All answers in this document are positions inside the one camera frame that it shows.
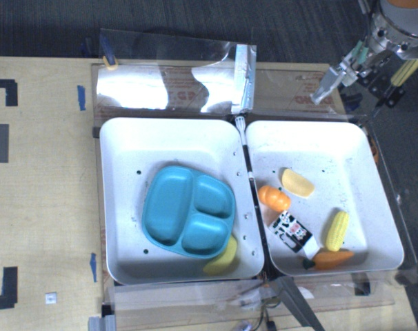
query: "small white square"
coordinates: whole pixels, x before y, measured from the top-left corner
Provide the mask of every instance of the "small white square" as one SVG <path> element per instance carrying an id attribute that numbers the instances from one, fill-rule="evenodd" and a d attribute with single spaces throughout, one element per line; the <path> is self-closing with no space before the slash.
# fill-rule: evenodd
<path id="1" fill-rule="evenodd" d="M 45 304 L 55 304 L 57 303 L 57 293 L 51 292 L 45 294 Z"/>

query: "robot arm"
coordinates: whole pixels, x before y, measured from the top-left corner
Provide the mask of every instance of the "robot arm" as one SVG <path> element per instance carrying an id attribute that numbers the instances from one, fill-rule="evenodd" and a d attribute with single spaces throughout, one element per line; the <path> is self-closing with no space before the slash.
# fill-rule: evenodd
<path id="1" fill-rule="evenodd" d="M 331 66 L 310 95 L 319 104 L 340 86 L 352 85 L 395 54 L 405 62 L 392 77 L 400 86 L 418 68 L 418 0 L 377 0 L 370 12 L 369 31 L 337 66 Z"/>

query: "yellow corn cob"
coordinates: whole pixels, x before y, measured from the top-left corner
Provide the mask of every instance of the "yellow corn cob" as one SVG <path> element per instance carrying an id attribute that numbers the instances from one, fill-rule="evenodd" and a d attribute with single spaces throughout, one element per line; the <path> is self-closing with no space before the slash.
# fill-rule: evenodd
<path id="1" fill-rule="evenodd" d="M 332 225 L 327 233 L 326 248 L 329 251 L 338 251 L 341 249 L 347 232 L 349 219 L 349 214 L 344 211 L 339 211 L 335 215 Z"/>

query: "blue plate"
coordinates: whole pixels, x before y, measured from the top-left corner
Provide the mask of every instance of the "blue plate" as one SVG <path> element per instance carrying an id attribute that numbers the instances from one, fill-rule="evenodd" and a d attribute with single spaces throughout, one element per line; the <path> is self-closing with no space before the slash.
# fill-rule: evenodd
<path id="1" fill-rule="evenodd" d="M 188 257 L 210 259 L 226 247 L 235 217 L 235 197 L 222 181 L 172 165 L 152 181 L 141 225 L 157 246 Z"/>

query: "white tray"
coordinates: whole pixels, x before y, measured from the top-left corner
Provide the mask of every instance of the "white tray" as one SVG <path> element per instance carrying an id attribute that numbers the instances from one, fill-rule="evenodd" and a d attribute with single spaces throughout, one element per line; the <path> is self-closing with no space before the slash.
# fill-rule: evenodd
<path id="1" fill-rule="evenodd" d="M 321 247 L 332 216 L 350 215 L 343 248 L 355 256 L 333 270 L 305 270 L 295 254 L 269 230 L 266 232 L 274 266 L 292 276 L 394 270 L 404 249 L 364 132 L 340 122 L 256 121 L 246 129 L 257 189 L 282 188 L 281 174 L 290 168 L 310 180 L 315 191 L 307 198 L 282 189 L 292 199 L 289 211 Z M 260 204 L 263 217 L 269 209 Z"/>
<path id="2" fill-rule="evenodd" d="M 256 276 L 264 264 L 261 236 L 236 128 L 221 120 L 114 118 L 100 131 L 106 257 L 122 284 Z M 193 259 L 151 243 L 141 227 L 143 203 L 156 173 L 188 166 L 228 184 L 235 195 L 234 263 L 219 276 L 204 274 L 205 259 Z"/>

